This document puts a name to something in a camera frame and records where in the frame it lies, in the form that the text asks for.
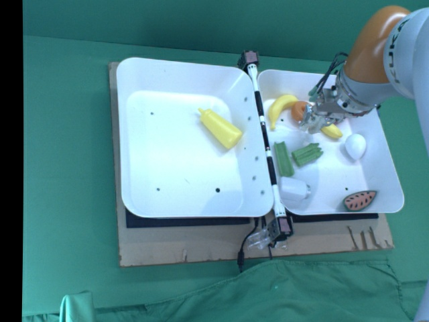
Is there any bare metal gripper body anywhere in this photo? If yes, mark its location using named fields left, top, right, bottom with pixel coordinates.
left=313, top=86, right=373, bottom=127

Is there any small yellow banana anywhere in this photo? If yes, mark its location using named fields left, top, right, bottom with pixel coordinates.
left=320, top=122, right=344, bottom=140

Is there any green asparagus bundle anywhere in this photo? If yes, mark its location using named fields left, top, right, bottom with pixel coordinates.
left=290, top=142, right=324, bottom=167

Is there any white egg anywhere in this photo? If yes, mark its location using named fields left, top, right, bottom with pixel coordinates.
left=345, top=133, right=367, bottom=161

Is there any green celery stick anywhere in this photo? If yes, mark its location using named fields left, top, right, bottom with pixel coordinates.
left=273, top=141, right=296, bottom=177

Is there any thin black and white rod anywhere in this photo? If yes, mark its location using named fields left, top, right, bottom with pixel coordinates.
left=247, top=64, right=286, bottom=219

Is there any white plastic tray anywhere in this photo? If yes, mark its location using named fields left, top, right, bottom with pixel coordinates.
left=116, top=57, right=275, bottom=219
left=257, top=68, right=406, bottom=216

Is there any white plastic bottle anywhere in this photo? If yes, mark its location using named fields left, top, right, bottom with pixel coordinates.
left=279, top=176, right=312, bottom=201

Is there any yellow mustard bottle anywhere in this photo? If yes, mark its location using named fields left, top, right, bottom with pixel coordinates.
left=197, top=107, right=243, bottom=150

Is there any red watermelon slice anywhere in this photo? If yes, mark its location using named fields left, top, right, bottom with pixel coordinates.
left=342, top=190, right=378, bottom=211

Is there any brown cardboard board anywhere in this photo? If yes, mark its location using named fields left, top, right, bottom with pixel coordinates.
left=107, top=61, right=395, bottom=268

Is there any black block with wires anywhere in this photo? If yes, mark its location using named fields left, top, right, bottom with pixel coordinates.
left=237, top=50, right=261, bottom=70
left=267, top=217, right=294, bottom=243

